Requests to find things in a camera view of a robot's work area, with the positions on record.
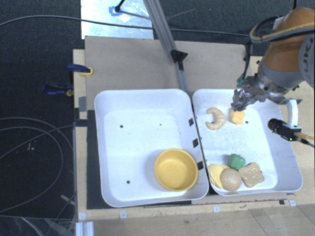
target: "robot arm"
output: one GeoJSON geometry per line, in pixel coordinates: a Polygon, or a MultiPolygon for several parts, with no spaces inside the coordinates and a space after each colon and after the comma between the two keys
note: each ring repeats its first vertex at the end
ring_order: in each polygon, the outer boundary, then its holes
{"type": "MultiPolygon", "coordinates": [[[[300,25],[310,25],[314,29],[314,18],[314,10],[297,8],[282,19],[276,32],[285,33],[287,29],[298,29],[300,25]]],[[[249,104],[263,102],[266,98],[276,104],[287,104],[290,99],[284,95],[302,81],[314,88],[314,43],[314,30],[312,35],[272,42],[257,73],[247,76],[242,88],[234,91],[232,109],[242,111],[249,104]]]]}

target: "wooden table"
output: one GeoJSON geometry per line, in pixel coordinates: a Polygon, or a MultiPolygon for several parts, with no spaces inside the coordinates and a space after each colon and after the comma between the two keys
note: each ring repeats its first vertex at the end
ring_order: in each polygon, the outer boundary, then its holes
{"type": "MultiPolygon", "coordinates": [[[[184,41],[177,41],[176,45],[180,51],[189,53],[184,68],[190,95],[199,88],[235,87],[235,80],[244,69],[243,46],[184,41]]],[[[250,73],[256,72],[258,60],[261,57],[252,57],[250,73]]],[[[141,62],[144,66],[153,66],[151,72],[160,79],[148,77],[153,80],[151,88],[178,87],[173,64],[166,60],[157,40],[87,37],[85,50],[74,50],[73,62],[92,66],[92,76],[97,78],[91,83],[89,77],[73,75],[74,106],[80,120],[87,119],[87,110],[94,109],[94,97],[102,90],[148,88],[146,84],[134,84],[133,78],[119,76],[127,70],[134,70],[137,76],[141,62]]],[[[303,133],[313,136],[314,90],[304,82],[287,97],[303,99],[299,104],[298,124],[303,133]]],[[[285,106],[281,106],[281,111],[286,120],[285,106]]],[[[94,221],[96,236],[312,235],[315,231],[314,149],[297,142],[292,146],[304,181],[302,188],[294,193],[206,196],[189,206],[87,209],[87,127],[79,125],[75,127],[74,156],[78,220],[94,221]],[[121,212],[127,218],[121,219],[121,212]]]]}

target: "blue tape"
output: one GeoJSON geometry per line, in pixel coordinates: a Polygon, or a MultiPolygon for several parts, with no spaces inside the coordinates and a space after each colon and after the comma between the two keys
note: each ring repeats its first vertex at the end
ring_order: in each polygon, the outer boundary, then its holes
{"type": "Polygon", "coordinates": [[[113,17],[119,17],[120,15],[122,15],[121,12],[116,12],[115,11],[115,7],[114,6],[108,7],[108,11],[113,17]]]}

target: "dark background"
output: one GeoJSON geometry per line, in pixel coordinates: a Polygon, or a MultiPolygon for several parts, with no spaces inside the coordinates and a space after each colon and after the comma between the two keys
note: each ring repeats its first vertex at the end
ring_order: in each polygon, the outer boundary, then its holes
{"type": "MultiPolygon", "coordinates": [[[[195,9],[169,19],[170,27],[217,30],[248,34],[258,22],[285,15],[293,0],[160,0],[166,16],[195,9]]],[[[298,7],[314,9],[315,0],[298,0],[298,7]]],[[[28,15],[63,15],[80,18],[80,0],[0,0],[0,23],[28,15]]],[[[174,32],[175,40],[245,44],[244,37],[208,33],[174,32]]],[[[72,63],[72,50],[84,48],[79,22],[60,19],[26,19],[0,27],[0,118],[29,117],[54,126],[74,122],[72,97],[46,95],[46,82],[71,84],[65,70],[72,63]]],[[[254,55],[263,55],[266,46],[254,46],[254,55]]],[[[0,129],[31,126],[50,130],[44,124],[26,120],[0,120],[0,129]]],[[[72,130],[63,130],[72,141],[72,130]]],[[[0,156],[38,135],[37,131],[15,129],[0,132],[0,156]]],[[[0,215],[55,218],[65,205],[62,194],[71,197],[73,154],[60,135],[64,166],[58,182],[40,198],[0,215]]],[[[60,154],[54,141],[44,136],[0,160],[0,211],[24,202],[44,191],[56,177],[60,154]]],[[[71,218],[68,206],[60,218],[71,218]]]]}

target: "toy food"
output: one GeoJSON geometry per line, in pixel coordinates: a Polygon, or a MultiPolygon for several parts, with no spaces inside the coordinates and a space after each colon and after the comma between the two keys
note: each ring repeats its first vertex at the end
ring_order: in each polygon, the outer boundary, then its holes
{"type": "Polygon", "coordinates": [[[220,176],[222,186],[225,190],[236,191],[242,183],[241,175],[235,169],[225,169],[220,176]]]}
{"type": "Polygon", "coordinates": [[[220,180],[221,173],[225,170],[228,169],[229,167],[227,165],[219,165],[219,164],[210,164],[208,166],[208,171],[210,175],[210,180],[211,182],[219,187],[223,188],[220,180]]]}
{"type": "Polygon", "coordinates": [[[221,128],[225,123],[225,115],[222,113],[220,109],[217,108],[209,108],[207,110],[207,114],[213,114],[213,122],[206,122],[206,125],[211,130],[217,130],[221,128]]]}
{"type": "Polygon", "coordinates": [[[245,165],[245,159],[237,154],[230,154],[228,157],[228,165],[230,168],[239,170],[245,165]]]}
{"type": "Polygon", "coordinates": [[[243,118],[245,117],[245,112],[244,111],[234,111],[233,109],[231,109],[230,115],[231,115],[231,120],[233,123],[242,124],[243,118]]]}
{"type": "Polygon", "coordinates": [[[253,187],[254,185],[265,180],[263,174],[260,171],[259,165],[256,163],[250,163],[248,166],[241,168],[238,172],[240,173],[242,180],[247,187],[253,187]]]}

